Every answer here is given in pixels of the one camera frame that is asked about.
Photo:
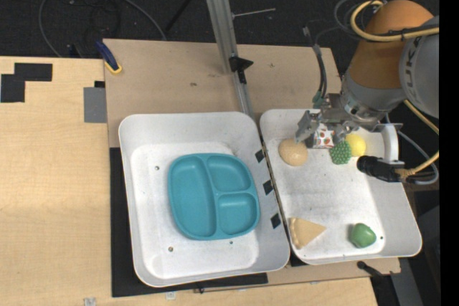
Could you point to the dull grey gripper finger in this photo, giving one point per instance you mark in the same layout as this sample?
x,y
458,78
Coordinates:
x,y
344,130
305,127

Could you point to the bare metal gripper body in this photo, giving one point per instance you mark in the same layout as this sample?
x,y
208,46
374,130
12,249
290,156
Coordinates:
x,y
335,109

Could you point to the white carton with fruit print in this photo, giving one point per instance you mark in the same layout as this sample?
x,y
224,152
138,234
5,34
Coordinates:
x,y
323,139

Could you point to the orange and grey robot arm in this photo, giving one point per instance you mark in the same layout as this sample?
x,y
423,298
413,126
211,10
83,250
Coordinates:
x,y
380,53

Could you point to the yellow lemon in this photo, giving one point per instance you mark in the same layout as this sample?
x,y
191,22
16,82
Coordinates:
x,y
358,145

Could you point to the green grapes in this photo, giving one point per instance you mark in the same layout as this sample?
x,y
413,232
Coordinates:
x,y
340,153

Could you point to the beige round bread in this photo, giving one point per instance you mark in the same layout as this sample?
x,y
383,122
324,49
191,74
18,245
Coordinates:
x,y
293,153

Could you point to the white plastic tray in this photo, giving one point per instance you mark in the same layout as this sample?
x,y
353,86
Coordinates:
x,y
322,193
150,211

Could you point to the beige pizza slice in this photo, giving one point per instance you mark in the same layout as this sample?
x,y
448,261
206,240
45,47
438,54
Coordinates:
x,y
305,231

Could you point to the green pepper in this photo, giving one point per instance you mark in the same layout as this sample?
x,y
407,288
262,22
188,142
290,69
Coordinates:
x,y
363,235

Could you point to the blue divided plate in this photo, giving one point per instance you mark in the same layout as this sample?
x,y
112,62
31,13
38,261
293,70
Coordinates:
x,y
201,197

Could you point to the brown cardboard board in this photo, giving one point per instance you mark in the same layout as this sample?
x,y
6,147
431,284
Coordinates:
x,y
172,82

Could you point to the black cylinder on white bracket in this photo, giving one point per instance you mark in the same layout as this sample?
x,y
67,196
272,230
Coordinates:
x,y
380,168

